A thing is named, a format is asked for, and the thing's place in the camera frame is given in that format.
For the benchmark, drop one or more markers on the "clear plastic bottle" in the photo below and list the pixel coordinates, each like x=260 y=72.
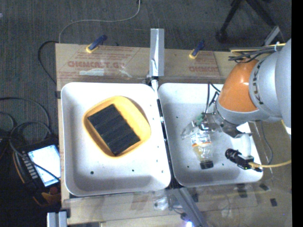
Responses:
x=203 y=148

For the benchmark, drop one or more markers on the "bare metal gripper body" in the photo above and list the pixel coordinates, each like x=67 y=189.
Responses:
x=227 y=128

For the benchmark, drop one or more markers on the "black ribbed rectangular block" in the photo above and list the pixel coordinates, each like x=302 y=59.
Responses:
x=113 y=129

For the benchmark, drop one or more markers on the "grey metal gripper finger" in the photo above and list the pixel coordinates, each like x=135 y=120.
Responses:
x=206 y=126
x=189 y=131

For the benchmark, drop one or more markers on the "brown cardboard board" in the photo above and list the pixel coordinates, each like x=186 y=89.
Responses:
x=101 y=63

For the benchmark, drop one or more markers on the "black cylinder on white bracket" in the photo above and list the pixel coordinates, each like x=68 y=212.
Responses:
x=241 y=158

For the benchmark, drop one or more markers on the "white plastic tray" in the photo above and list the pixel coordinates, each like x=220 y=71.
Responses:
x=113 y=176
x=187 y=103

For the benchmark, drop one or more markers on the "yellow plate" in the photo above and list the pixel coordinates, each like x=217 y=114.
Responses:
x=139 y=119

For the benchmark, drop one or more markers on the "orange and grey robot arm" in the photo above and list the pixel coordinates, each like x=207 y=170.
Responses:
x=265 y=89

